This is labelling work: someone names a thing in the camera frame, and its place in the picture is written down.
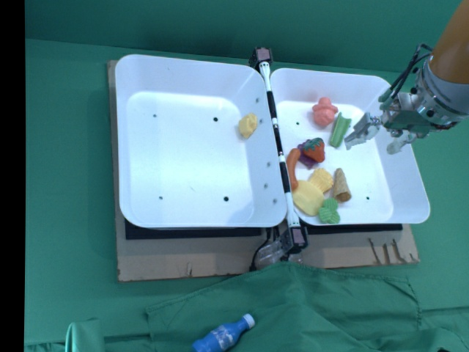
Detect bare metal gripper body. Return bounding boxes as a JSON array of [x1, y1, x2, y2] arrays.
[[379, 92, 459, 139]]

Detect green toy celery stick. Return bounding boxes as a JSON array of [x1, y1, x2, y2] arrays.
[[328, 111, 352, 149]]

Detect pink toy figure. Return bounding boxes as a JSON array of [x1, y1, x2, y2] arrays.
[[311, 97, 339, 127]]

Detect white plastic tray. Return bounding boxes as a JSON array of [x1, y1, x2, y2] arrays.
[[270, 67, 431, 227], [114, 54, 288, 230]]

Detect red toy strawberry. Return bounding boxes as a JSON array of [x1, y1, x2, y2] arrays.
[[303, 137, 326, 163]]

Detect tan toy ice cream cone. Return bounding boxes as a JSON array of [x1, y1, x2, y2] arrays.
[[332, 167, 352, 203]]

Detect purple toy grapes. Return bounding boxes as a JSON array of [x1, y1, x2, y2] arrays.
[[297, 142, 317, 170]]

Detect yellow toy corn piece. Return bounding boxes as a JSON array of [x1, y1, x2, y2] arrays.
[[308, 167, 334, 194]]

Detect orange toy sausage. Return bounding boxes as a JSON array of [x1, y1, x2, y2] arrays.
[[286, 147, 302, 191]]

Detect black and white thin rod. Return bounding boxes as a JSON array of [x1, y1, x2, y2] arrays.
[[258, 61, 303, 230]]

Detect yellow toy cheese wedge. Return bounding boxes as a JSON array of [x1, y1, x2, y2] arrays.
[[292, 180, 326, 217]]

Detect yellow toy food lump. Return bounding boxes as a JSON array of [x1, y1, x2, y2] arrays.
[[237, 113, 259, 140]]

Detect green cloth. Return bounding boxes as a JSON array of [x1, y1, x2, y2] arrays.
[[64, 261, 469, 352]]

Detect brown cardboard board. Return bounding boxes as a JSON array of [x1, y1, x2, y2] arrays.
[[107, 59, 420, 283]]

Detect blue plastic bottle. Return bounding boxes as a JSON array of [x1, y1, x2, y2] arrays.
[[191, 313, 256, 352]]

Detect black block with wires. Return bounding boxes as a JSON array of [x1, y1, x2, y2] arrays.
[[277, 226, 309, 254], [248, 46, 274, 69]]

